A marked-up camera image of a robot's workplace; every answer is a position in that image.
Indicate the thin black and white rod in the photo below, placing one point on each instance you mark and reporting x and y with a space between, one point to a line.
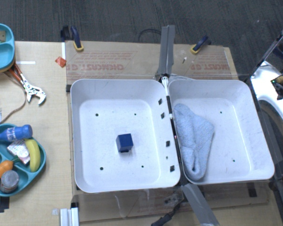
169 105

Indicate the blue cube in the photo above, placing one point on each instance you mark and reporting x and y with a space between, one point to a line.
124 142

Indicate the brown cardboard board red print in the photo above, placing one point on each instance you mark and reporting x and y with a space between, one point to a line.
141 62

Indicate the white plastic tray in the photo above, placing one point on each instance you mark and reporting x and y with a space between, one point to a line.
235 135
108 135

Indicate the light blue towel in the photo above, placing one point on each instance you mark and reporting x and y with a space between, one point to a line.
193 135

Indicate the small red square piece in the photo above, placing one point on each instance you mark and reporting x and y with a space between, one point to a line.
60 62

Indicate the yellow banana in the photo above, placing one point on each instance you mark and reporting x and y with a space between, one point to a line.
34 155

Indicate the blue and white bottle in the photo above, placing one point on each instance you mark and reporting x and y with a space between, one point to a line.
16 133

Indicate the white and pink packet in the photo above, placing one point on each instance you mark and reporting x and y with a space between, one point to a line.
19 149

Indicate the teal divided plate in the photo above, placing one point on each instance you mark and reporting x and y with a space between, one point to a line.
24 180

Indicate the light blue divided plate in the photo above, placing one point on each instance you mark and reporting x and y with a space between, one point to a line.
2 53

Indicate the small grey can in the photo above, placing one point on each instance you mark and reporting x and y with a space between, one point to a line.
9 181

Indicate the orange carrot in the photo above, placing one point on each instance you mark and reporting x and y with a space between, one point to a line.
1 169

